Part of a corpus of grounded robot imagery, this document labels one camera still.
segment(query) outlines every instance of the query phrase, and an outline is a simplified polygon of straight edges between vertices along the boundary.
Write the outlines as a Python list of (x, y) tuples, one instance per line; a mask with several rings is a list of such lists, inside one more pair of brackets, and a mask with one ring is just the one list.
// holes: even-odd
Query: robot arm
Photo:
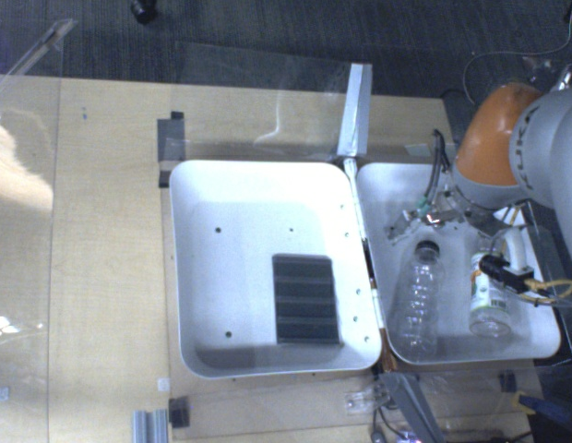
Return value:
[(554, 209), (572, 257), (572, 88), (496, 90), (473, 118), (452, 177), (467, 209), (491, 212), (524, 198)]

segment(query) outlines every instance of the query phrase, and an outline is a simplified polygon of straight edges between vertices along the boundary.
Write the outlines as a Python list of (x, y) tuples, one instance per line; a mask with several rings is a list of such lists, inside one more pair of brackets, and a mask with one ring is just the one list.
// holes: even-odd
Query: clear acrylic panel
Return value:
[[(374, 428), (387, 441), (400, 441), (392, 439), (395, 433), (416, 439), (415, 418), (425, 407), (399, 405), (402, 391), (411, 392), (408, 383), (419, 387), (422, 395), (414, 402), (422, 399), (422, 405), (429, 407), (430, 424), (447, 441), (520, 437), (530, 432), (528, 417), (534, 410), (536, 421), (552, 421), (572, 432), (572, 365), (521, 365), (497, 363), (461, 370), (405, 366), (388, 375), (340, 375), (314, 382), (290, 377), (266, 380), (259, 387), (241, 381), (211, 392), (196, 390), (185, 401), (190, 425), (175, 428), (173, 438), (184, 441), (356, 425), (363, 430), (357, 434), (364, 435), (361, 441), (370, 441)], [(283, 435), (283, 441), (304, 441), (305, 433)], [(555, 436), (555, 441), (572, 440)]]
[(48, 439), (50, 267), (63, 60), (62, 35), (47, 32), (50, 28), (43, 21), (0, 20), (0, 442)]
[(201, 44), (179, 50), (181, 79), (209, 86), (197, 100), (193, 85), (173, 89), (172, 107), (185, 118), (186, 159), (333, 156), (351, 63)]

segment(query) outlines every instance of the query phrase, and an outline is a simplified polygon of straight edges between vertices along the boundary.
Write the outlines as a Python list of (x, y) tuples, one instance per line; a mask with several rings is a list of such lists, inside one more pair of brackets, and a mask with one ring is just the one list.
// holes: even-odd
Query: wooden table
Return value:
[[(308, 124), (312, 93), (62, 80), (47, 358), (51, 442), (130, 441), (132, 412), (164, 408), (170, 397), (176, 353), (168, 317), (175, 312), (165, 290), (156, 120), (182, 111), (192, 126), (215, 126), (216, 137), (247, 138), (276, 125), (278, 96), (297, 107), (289, 126)], [(371, 143), (380, 154), (406, 159), (406, 146), (428, 144), (434, 127), (449, 138), (439, 100), (373, 97)], [(456, 428), (469, 423), (455, 421)], [(523, 413), (494, 419), (510, 435), (527, 425)], [(369, 426), (200, 441), (363, 443)]]

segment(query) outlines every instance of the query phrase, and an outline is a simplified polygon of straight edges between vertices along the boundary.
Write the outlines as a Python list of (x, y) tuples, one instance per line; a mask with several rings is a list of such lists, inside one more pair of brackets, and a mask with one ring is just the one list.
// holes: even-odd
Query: plastic water bottle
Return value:
[(404, 265), (388, 327), (395, 351), (405, 361), (427, 362), (437, 349), (437, 296), (444, 280), (440, 248), (421, 241)]
[(490, 238), (481, 236), (478, 251), (471, 258), (471, 313), (469, 328), (477, 336), (498, 338), (511, 332), (506, 293), (499, 283), (479, 271), (485, 255), (498, 254), (491, 249)]

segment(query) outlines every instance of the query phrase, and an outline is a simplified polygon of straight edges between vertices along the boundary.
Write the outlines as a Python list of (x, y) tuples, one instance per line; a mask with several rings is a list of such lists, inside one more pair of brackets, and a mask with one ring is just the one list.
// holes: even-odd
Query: bottle cap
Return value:
[(432, 251), (434, 251), (438, 256), (440, 254), (440, 246), (438, 246), (436, 243), (434, 243), (433, 241), (430, 240), (423, 240), (420, 241), (417, 246), (415, 247), (415, 251), (417, 251), (418, 249), (431, 249)]

